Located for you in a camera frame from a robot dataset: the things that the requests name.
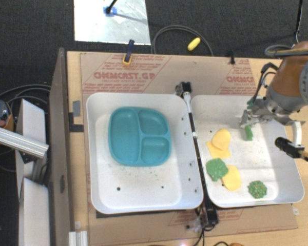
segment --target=blue divided plate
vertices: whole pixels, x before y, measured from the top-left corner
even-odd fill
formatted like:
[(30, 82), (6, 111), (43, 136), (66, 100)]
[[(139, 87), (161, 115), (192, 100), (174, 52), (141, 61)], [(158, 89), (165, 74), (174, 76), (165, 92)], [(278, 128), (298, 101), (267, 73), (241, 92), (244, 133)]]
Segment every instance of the blue divided plate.
[(112, 157), (128, 166), (157, 166), (171, 153), (168, 122), (153, 109), (116, 109), (109, 120), (108, 142)]

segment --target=green object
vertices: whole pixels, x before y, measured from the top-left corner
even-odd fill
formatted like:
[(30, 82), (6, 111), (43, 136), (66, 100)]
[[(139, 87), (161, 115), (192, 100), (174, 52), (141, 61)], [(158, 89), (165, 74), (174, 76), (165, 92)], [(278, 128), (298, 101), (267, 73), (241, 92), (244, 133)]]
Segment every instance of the green object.
[(267, 187), (259, 180), (252, 181), (247, 187), (253, 198), (260, 199), (267, 194)]
[(251, 109), (253, 107), (253, 104), (254, 104), (253, 97), (246, 103), (247, 103), (247, 109)]
[(253, 133), (250, 125), (245, 126), (245, 134), (246, 134), (246, 140), (252, 141), (253, 139)]
[(228, 168), (221, 158), (211, 159), (206, 163), (206, 171), (213, 181), (217, 181), (228, 173)]

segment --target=wooden table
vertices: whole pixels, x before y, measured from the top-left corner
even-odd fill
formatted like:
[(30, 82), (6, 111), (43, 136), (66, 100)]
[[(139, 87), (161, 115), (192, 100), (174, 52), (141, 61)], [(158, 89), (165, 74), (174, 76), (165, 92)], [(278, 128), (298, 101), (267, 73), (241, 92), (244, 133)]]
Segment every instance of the wooden table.
[[(260, 70), (267, 62), (280, 64), (280, 60), (267, 59), (249, 59), (253, 76), (257, 83)], [(81, 95), (81, 61), (80, 52), (67, 53), (67, 73), (68, 73), (68, 94), (69, 94), (69, 112), (72, 112), (72, 104), (76, 99), (82, 99)], [(306, 123), (302, 127), (302, 144), (308, 151), (308, 107), (301, 110), (300, 113), (293, 115), (294, 119), (305, 120)], [(83, 124), (83, 111), (81, 116), (74, 118), (75, 124)], [(292, 139), (291, 128), (286, 129), (288, 137)], [(73, 193), (72, 203), (74, 209), (74, 218), (81, 224), (81, 230), (88, 229), (88, 211), (87, 211), (87, 185), (85, 171), (85, 155), (84, 155), (84, 134), (82, 132), (73, 132), (70, 134), (70, 153), (71, 153), (71, 185)], [(238, 242), (243, 245), (308, 245), (308, 163), (303, 160), (297, 160), (297, 166), (303, 182), (305, 195), (302, 201), (293, 205), (297, 209), (299, 215), (296, 216), (298, 229), (262, 232), (252, 234), (238, 234), (219, 237), (208, 237), (205, 245), (214, 245), (218, 241), (226, 241), (228, 244)], [(195, 239), (164, 241), (156, 243), (140, 243), (137, 246), (145, 245), (193, 245)]]

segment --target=black floor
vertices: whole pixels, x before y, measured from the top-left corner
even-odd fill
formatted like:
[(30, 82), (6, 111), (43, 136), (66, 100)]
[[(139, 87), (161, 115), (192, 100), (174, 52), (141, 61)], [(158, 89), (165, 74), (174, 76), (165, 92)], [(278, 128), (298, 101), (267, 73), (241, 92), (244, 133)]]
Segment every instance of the black floor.
[[(185, 25), (209, 42), (216, 56), (263, 58), (270, 45), (295, 43), (299, 0), (146, 0), (151, 39), (162, 27)], [(124, 45), (75, 42), (73, 0), (0, 0), (0, 93), (26, 84), (51, 83), (59, 47), (66, 50), (124, 52)], [(189, 54), (192, 36), (165, 33), (161, 54)], [(308, 0), (303, 2), (299, 40), (308, 40)], [(134, 52), (150, 53), (149, 46)], [(200, 45), (191, 54), (207, 55)], [(0, 157), (13, 168), (13, 157)], [(0, 171), (0, 246), (17, 245), (18, 202), (14, 174)]]

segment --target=white tray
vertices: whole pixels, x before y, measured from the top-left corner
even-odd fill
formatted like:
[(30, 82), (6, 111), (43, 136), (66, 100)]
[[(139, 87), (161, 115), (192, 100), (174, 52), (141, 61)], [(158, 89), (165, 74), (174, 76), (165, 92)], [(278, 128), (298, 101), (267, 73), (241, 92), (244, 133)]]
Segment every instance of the white tray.
[[(210, 199), (223, 208), (300, 201), (304, 190), (296, 163), (274, 144), (277, 137), (287, 138), (284, 127), (274, 120), (256, 124), (252, 128), (253, 141), (245, 141), (245, 131), (239, 123), (248, 100), (248, 96), (198, 95), (191, 102)], [(235, 165), (241, 175), (242, 185), (233, 192), (222, 186), (221, 180), (213, 182), (205, 168), (212, 159), (206, 142), (222, 128), (232, 135), (229, 145), (232, 156), (223, 161)], [(267, 195), (262, 199), (254, 199), (248, 192), (247, 186), (254, 180), (261, 180), (267, 186)]]
[[(109, 151), (108, 124), (121, 107), (161, 112), (171, 131), (171, 155), (155, 167), (129, 167)], [(104, 214), (185, 210), (198, 207), (203, 190), (184, 100), (166, 94), (96, 93), (87, 100), (91, 200)]]

